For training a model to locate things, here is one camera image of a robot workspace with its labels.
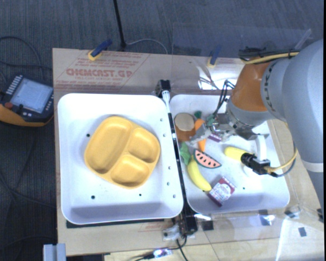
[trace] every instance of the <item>gray carpet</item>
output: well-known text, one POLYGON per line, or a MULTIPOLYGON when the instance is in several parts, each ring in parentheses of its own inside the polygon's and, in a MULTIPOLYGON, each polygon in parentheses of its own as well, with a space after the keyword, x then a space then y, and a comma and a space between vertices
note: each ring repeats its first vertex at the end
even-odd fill
MULTIPOLYGON (((213 35, 205 32, 211 30, 217 35, 221 31, 215 28, 226 26, 300 32, 310 29, 308 42, 323 38, 324 33, 324 0, 117 1, 126 42, 154 39, 160 41, 168 53, 202 55, 205 53, 202 49, 193 52, 184 48, 200 47, 213 35), (186 24, 206 31, 196 36, 190 30, 179 31, 186 28, 186 24)), ((121 43, 112 0, 0 0, 0 37, 7 35, 31 43, 42 63, 49 67, 52 67, 53 47, 91 49, 111 38, 113 44, 109 50, 118 50, 121 43)), ((139 42, 127 46, 126 51, 165 53, 155 42, 139 42)), ((227 50, 223 55, 234 56, 227 50)), ((0 57, 19 64, 36 64, 35 55, 17 39, 0 42, 0 57)), ((23 73, 52 83, 52 72, 48 69, 41 72, 39 68, 0 62, 0 71, 7 80, 16 73, 23 73)), ((9 188, 55 205, 54 170, 53 122, 34 130, 0 123, 0 175, 9 188)), ((42 260, 42 245, 56 242, 55 228, 53 208, 14 195, 0 182, 0 260, 42 260), (24 237, 31 238, 19 241, 24 237)))

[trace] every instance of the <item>red juice box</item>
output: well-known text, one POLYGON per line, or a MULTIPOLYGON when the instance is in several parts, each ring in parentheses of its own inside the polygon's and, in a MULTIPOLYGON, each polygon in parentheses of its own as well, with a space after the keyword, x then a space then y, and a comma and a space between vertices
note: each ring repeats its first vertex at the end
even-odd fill
POLYGON ((208 196, 213 200, 219 207, 230 198, 235 190, 235 186, 228 181, 225 177, 222 177, 217 184, 210 190, 208 196))

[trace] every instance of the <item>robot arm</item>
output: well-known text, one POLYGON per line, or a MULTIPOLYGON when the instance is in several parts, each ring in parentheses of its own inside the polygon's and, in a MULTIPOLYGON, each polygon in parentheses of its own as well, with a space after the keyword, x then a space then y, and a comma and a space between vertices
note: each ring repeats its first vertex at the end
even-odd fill
POLYGON ((287 122, 324 213, 323 40, 291 59, 246 65, 227 104, 227 113, 228 121, 240 127, 236 133, 245 138, 265 120, 287 122))

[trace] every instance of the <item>blue clamp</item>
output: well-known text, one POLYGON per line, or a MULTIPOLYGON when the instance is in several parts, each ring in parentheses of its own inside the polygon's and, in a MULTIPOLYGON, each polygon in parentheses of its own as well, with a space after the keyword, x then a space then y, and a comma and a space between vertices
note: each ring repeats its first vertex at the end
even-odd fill
POLYGON ((221 51, 221 46, 216 46, 215 50, 210 53, 210 58, 208 60, 208 67, 215 67, 216 59, 221 51))
POLYGON ((112 44, 112 41, 110 39, 102 42, 95 49, 93 49, 92 51, 90 51, 88 53, 88 58, 92 61, 95 61, 102 55, 101 51, 106 50, 111 44, 112 44))

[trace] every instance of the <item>black pole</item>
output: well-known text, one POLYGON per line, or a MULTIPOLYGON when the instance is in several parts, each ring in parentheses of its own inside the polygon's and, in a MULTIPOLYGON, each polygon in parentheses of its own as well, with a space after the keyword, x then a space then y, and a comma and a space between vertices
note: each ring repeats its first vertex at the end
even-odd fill
POLYGON ((118 30, 120 31, 121 51, 124 51, 124 49, 126 48, 126 42, 124 41, 121 18, 120 18, 120 12, 118 11, 117 0, 113 0, 113 1, 114 1, 114 7, 115 7, 118 30))

